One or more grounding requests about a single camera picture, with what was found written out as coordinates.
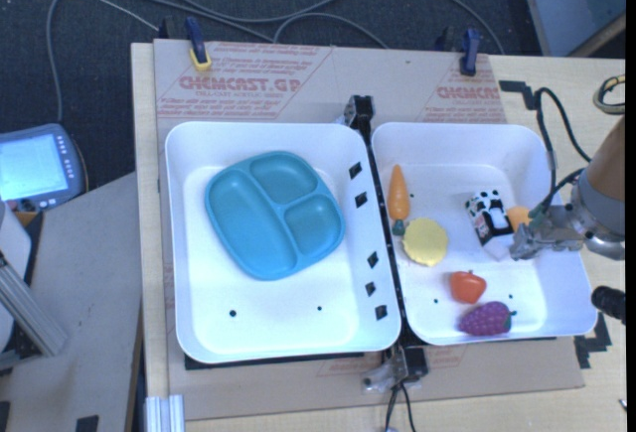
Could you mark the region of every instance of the red toy fruit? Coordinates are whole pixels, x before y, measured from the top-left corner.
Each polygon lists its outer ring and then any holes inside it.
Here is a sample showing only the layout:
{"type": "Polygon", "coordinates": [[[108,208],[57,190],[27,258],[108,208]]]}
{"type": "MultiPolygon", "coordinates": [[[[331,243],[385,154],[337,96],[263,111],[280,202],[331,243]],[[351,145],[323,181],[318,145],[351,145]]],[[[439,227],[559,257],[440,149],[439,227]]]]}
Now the red toy fruit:
{"type": "Polygon", "coordinates": [[[466,314],[459,322],[459,330],[480,337],[508,333],[515,314],[505,303],[491,301],[466,314]]]}
{"type": "Polygon", "coordinates": [[[470,271],[455,271],[450,275],[450,293],[462,303],[477,303],[486,290],[486,280],[470,271]]]}

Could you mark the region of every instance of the robotic hand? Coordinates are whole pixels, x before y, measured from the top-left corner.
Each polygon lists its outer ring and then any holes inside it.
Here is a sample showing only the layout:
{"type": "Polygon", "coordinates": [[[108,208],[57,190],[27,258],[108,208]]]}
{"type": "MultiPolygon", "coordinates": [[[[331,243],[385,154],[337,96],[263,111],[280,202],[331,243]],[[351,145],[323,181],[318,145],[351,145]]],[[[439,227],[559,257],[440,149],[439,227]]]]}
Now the robotic hand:
{"type": "Polygon", "coordinates": [[[622,114],[589,165],[570,175],[570,201],[553,206],[557,189],[531,213],[529,224],[520,224],[510,254],[513,259],[531,259],[541,250],[579,250],[584,245],[610,259],[624,260],[625,248],[625,104],[608,105],[603,97],[625,75],[607,80],[594,96],[597,107],[622,114]]]}

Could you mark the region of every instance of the screen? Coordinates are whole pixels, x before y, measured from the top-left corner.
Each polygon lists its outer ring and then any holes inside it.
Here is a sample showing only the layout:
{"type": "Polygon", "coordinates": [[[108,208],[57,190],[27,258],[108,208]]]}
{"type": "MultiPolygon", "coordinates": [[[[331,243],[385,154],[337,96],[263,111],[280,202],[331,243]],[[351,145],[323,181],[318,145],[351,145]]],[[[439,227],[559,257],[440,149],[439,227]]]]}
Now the screen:
{"type": "Polygon", "coordinates": [[[23,199],[68,188],[52,134],[0,142],[0,197],[23,199]]]}

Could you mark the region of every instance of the blue clamp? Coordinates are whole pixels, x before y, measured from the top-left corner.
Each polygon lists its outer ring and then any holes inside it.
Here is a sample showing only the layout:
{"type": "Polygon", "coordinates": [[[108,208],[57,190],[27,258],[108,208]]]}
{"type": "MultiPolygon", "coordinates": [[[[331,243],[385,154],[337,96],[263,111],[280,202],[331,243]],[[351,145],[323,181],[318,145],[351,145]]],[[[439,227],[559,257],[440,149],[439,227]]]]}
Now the blue clamp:
{"type": "Polygon", "coordinates": [[[190,49],[190,58],[195,64],[195,69],[199,72],[208,71],[212,67],[212,59],[206,51],[206,44],[203,40],[203,33],[201,27],[194,17],[186,18],[186,30],[188,31],[188,38],[192,42],[192,49],[190,49]]]}
{"type": "Polygon", "coordinates": [[[477,49],[481,41],[481,34],[477,30],[468,29],[464,33],[462,45],[466,55],[459,60],[459,71],[462,75],[474,75],[477,73],[475,63],[477,62],[477,49]]]}

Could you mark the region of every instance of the orange carrot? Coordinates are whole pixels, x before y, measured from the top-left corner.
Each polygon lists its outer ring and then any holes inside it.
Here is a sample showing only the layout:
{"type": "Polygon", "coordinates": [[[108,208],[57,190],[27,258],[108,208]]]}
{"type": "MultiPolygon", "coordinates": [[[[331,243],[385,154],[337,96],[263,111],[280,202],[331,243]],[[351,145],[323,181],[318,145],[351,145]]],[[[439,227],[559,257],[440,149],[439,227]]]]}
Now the orange carrot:
{"type": "Polygon", "coordinates": [[[406,180],[398,164],[394,165],[389,185],[389,216],[393,220],[405,220],[408,216],[410,204],[406,180]]]}

